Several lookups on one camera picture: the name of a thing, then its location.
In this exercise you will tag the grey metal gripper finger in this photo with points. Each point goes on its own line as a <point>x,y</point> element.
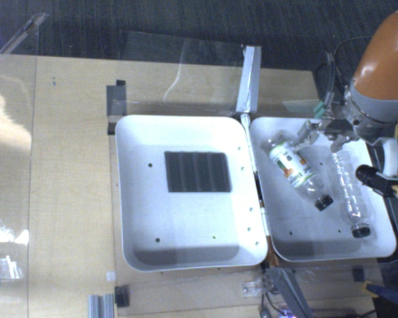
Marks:
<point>306,134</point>
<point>339,145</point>

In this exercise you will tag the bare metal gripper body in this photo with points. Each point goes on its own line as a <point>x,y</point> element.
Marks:
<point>355,124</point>

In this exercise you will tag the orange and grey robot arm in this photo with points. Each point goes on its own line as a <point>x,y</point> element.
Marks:
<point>384,61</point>

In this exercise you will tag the clear plastic bottle with label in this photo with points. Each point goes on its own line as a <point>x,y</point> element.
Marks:
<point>293,166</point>

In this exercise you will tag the clear plastic bottle without label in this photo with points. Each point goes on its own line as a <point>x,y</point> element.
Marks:
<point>351,190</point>

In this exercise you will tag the thin black and white rod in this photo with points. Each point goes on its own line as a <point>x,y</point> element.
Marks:
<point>252,151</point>

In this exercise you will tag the white plastic tray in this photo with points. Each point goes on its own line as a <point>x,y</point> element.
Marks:
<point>295,224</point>
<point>185,217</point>

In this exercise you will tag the dark grey ribbed pad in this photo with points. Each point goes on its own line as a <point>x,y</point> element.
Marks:
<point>197,172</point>

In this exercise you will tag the black cylinder on white bracket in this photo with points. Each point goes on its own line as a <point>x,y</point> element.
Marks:
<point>378,179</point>

